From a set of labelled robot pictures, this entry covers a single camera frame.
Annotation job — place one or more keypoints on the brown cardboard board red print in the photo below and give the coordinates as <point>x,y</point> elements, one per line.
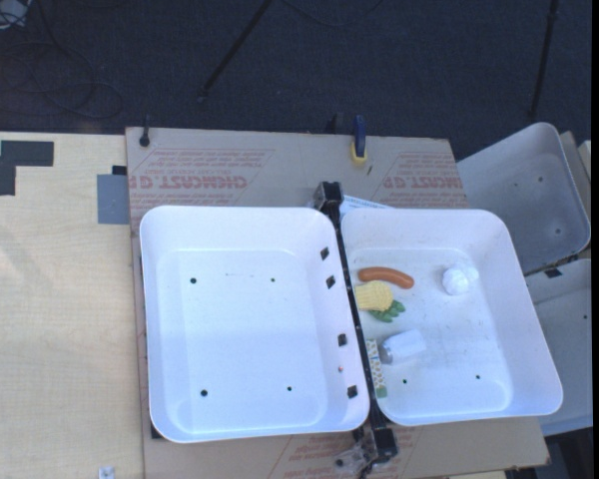
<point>289,167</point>

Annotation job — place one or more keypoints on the orange sausage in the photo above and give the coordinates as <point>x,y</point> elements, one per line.
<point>385,277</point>

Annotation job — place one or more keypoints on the thin black rod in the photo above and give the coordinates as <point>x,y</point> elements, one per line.
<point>355,312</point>

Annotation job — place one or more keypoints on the yellow corn with green leaves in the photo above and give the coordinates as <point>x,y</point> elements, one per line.
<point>374,297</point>

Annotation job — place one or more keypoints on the white plastic tray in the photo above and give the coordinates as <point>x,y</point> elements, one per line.
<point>459,327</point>
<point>239,327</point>

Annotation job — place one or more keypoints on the white can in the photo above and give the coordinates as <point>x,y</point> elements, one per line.
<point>403,345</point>

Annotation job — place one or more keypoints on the white patterned packet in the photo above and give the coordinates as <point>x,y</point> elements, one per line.
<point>376,367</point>

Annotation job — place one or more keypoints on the white crumpled lump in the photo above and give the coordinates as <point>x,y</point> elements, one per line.
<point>456,279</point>

